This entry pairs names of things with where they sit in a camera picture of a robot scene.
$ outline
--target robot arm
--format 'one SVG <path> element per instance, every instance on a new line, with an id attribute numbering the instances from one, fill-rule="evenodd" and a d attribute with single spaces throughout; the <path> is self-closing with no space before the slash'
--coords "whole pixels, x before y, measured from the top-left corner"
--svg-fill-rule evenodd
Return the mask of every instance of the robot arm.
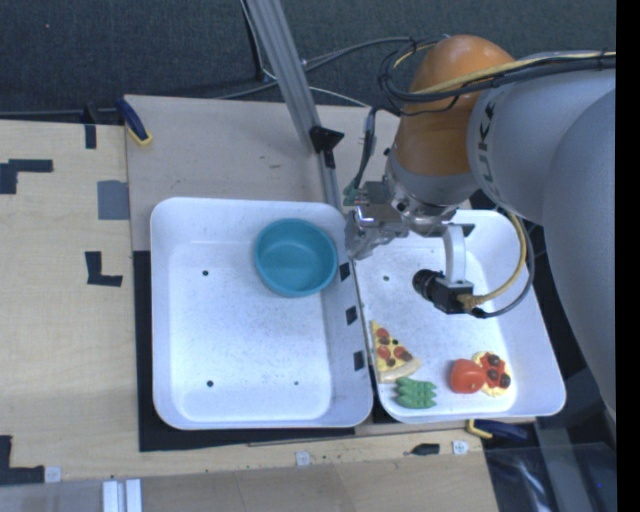
<path id="1" fill-rule="evenodd" d="M 424 102 L 404 103 L 382 180 L 354 194 L 350 255 L 365 258 L 409 232 L 442 236 L 480 188 L 513 215 L 542 225 L 558 294 L 615 420 L 615 53 L 515 61 L 474 36 L 424 48 L 414 92 L 392 95 Z M 420 49 L 386 63 L 387 92 L 398 92 L 389 70 Z M 446 288 L 446 277 L 416 275 L 414 287 L 440 279 Z M 447 293 L 455 299 L 469 290 Z"/>

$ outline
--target red toy tomato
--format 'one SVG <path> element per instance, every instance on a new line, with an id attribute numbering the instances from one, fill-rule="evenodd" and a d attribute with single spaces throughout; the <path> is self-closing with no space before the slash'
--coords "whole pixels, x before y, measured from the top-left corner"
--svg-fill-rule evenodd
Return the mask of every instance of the red toy tomato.
<path id="1" fill-rule="evenodd" d="M 456 393 L 475 393 L 486 382 L 486 372 L 482 366 L 470 359 L 457 359 L 453 363 L 449 383 Z"/>

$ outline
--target blue bowl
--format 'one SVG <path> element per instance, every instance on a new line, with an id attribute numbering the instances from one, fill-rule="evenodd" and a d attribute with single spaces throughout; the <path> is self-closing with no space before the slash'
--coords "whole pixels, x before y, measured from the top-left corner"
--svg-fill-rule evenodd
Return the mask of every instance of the blue bowl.
<path id="1" fill-rule="evenodd" d="M 333 240 L 301 219 L 281 219 L 256 238 L 253 256 L 264 284 L 284 297 L 317 293 L 333 279 L 338 254 Z"/>

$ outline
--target wooden table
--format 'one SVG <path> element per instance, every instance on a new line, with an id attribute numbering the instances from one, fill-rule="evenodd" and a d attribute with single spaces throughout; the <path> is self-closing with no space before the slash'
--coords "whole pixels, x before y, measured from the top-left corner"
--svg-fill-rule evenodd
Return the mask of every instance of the wooden table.
<path id="1" fill-rule="evenodd" d="M 207 195 L 210 187 L 217 187 L 219 197 L 286 199 L 295 194 L 299 200 L 322 200 L 318 176 L 302 172 L 294 181 L 283 178 L 288 168 L 301 170 L 296 161 L 313 166 L 312 158 L 298 149 L 284 105 L 199 101 L 165 104 L 196 113 L 210 109 L 216 113 L 218 133 L 192 139 L 186 153 L 174 155 L 175 161 L 159 152 L 155 161 L 165 165 L 156 167 L 140 163 L 148 149 L 132 145 L 120 126 L 96 126 L 97 145 L 88 148 L 89 132 L 81 124 L 0 121 L 0 163 L 53 162 L 51 173 L 18 172 L 16 193 L 0 194 L 0 435 L 13 436 L 12 467 L 59 467 L 65 482 L 197 474 L 213 478 L 227 471 L 291 469 L 296 452 L 305 451 L 312 466 L 327 465 L 337 472 L 355 509 L 367 504 L 372 510 L 373 495 L 357 493 L 365 482 L 373 492 L 375 474 L 391 478 L 389 468 L 408 468 L 397 472 L 405 483 L 412 481 L 407 475 L 415 478 L 414 501 L 407 503 L 417 506 L 415 500 L 437 489 L 438 482 L 451 482 L 453 472 L 467 490 L 451 489 L 451 499 L 475 510 L 496 510 L 481 442 L 459 422 L 410 427 L 367 421 L 346 438 L 139 451 L 132 252 L 149 248 L 150 208 L 170 195 Z M 131 102 L 149 113 L 160 112 L 154 105 L 163 100 L 134 97 Z M 339 175 L 343 188 L 357 169 L 366 111 L 321 107 L 320 114 L 327 127 L 346 134 L 335 152 L 339 167 L 347 162 Z M 380 140 L 391 140 L 396 121 L 380 118 Z M 179 119 L 167 130 L 158 129 L 159 118 L 151 114 L 144 119 L 157 147 L 164 137 L 185 135 Z M 249 146 L 247 137 L 254 138 Z M 212 155 L 228 175 L 212 174 Z M 381 158 L 370 162 L 378 174 Z M 254 176 L 259 177 L 242 178 L 258 165 L 262 168 Z M 191 174 L 176 174 L 180 169 Z M 130 219 L 100 213 L 98 187 L 107 182 L 128 184 Z M 87 252 L 101 253 L 101 275 L 122 276 L 121 284 L 88 284 Z M 470 453 L 451 455 L 456 440 L 465 441 Z M 407 457 L 420 443 L 440 444 L 442 455 Z M 430 473 L 425 487 L 423 472 L 436 467 L 448 469 L 440 476 Z"/>

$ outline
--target white tray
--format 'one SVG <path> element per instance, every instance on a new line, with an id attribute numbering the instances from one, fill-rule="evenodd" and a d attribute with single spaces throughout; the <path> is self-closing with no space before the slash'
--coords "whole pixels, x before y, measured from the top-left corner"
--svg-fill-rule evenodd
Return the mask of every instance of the white tray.
<path id="1" fill-rule="evenodd" d="M 315 223 L 336 243 L 342 271 L 321 293 L 281 297 L 255 270 L 254 238 L 285 217 Z M 151 216 L 151 268 L 153 400 L 166 423 L 350 427 L 369 415 L 373 390 L 338 210 L 167 199 Z"/>
<path id="2" fill-rule="evenodd" d="M 466 276 L 474 293 L 485 294 L 501 286 L 512 274 L 519 255 L 513 225 L 492 211 L 460 210 L 456 223 L 475 224 L 465 239 Z M 396 400 L 395 384 L 378 384 L 382 406 L 404 423 L 430 423 L 472 418 L 546 416 L 565 402 L 564 381 L 533 289 L 509 313 L 489 319 L 446 315 L 420 297 L 412 287 L 415 272 L 445 269 L 444 244 L 439 238 L 410 235 L 374 249 L 373 255 L 355 265 L 367 341 L 373 347 L 369 322 L 376 320 L 402 341 L 423 365 L 412 378 L 433 382 L 436 406 L 407 409 Z M 527 278 L 502 296 L 482 306 L 494 311 L 508 304 L 522 290 Z M 458 358 L 470 359 L 478 351 L 500 355 L 511 367 L 513 381 L 502 397 L 483 392 L 454 393 L 449 374 Z"/>

